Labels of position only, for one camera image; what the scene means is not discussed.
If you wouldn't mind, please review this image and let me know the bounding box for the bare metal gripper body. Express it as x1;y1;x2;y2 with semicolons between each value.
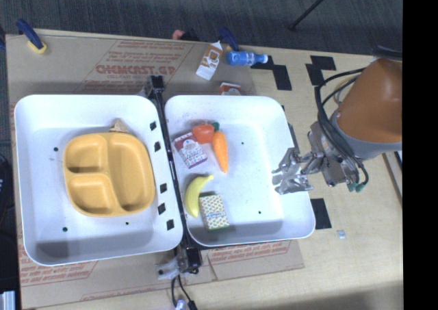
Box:
299;122;361;188

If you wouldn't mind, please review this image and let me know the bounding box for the white plastic tray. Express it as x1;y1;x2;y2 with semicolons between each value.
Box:
164;94;317;248
13;94;184;267

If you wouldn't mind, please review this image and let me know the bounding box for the orange carrot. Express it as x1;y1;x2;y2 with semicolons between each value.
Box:
211;121;230;175

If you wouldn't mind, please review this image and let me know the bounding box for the yellow patterned carton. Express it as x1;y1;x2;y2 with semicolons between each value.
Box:
198;194;231;232

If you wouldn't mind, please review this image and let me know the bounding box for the orange toy pepper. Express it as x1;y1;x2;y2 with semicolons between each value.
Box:
192;122;216;145

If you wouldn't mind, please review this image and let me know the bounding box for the small orange carton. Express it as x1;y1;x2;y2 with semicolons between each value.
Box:
219;81;242;96

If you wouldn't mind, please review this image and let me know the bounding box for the red and white carton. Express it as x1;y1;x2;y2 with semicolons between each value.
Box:
173;131;209;170

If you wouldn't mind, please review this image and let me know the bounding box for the yellow banana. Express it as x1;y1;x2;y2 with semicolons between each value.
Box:
184;174;215;219

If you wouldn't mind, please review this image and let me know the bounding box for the blue bottle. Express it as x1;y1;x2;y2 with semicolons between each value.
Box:
226;49;269;67

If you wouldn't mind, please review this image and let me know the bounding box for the white and orange carton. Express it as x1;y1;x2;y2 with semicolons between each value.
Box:
195;40;224;81

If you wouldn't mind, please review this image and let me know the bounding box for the beige pizza slice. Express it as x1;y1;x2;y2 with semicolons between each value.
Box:
109;118;131;133

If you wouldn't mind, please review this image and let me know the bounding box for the yellow divided plate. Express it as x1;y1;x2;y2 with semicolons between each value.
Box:
62;131;157;218

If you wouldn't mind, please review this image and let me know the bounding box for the brown cardboard board, red print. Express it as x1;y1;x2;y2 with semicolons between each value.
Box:
5;29;306;310

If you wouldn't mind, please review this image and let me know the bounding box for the black block with wires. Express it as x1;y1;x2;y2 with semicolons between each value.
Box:
183;246;203;274
149;75;166;96

